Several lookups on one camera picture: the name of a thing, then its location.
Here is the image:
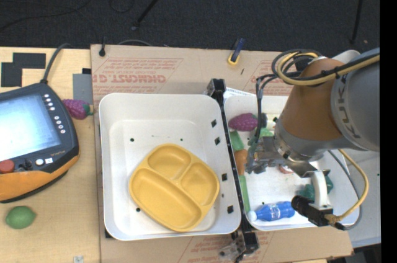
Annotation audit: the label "white printed paper label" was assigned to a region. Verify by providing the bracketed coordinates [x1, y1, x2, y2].
[224, 86, 259, 99]

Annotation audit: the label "yellow divided plate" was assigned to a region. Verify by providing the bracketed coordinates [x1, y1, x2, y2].
[128, 143, 221, 233]

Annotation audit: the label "thin black rod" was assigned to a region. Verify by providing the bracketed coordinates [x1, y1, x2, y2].
[216, 90, 252, 234]

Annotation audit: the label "brown cardboard board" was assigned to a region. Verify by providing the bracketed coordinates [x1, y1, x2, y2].
[89, 43, 355, 263]

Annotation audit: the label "dark green broccoli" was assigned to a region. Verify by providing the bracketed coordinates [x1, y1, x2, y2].
[297, 175, 335, 202]

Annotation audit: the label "green lime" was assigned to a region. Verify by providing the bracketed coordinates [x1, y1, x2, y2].
[4, 205, 37, 230]

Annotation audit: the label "purple grapes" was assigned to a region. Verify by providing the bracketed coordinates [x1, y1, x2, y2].
[228, 112, 259, 133]
[61, 98, 94, 121]

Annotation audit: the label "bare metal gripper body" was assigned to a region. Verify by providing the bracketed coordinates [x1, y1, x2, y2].
[254, 135, 313, 177]

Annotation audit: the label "blue plastic bottle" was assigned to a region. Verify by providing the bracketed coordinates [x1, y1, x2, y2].
[247, 200, 297, 223]

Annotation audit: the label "orange carrot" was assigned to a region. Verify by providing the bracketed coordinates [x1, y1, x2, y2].
[233, 149, 249, 176]

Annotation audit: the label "light green toy vegetable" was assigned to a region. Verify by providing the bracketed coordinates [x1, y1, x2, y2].
[248, 127, 275, 145]

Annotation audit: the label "white plastic tray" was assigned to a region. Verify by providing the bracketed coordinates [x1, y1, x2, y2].
[223, 94, 362, 232]
[98, 92, 243, 242]

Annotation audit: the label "black cylinder on white bracket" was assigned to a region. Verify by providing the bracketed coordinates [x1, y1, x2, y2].
[290, 169, 335, 228]

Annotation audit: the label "long green vegetable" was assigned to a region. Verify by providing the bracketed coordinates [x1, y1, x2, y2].
[238, 174, 252, 213]

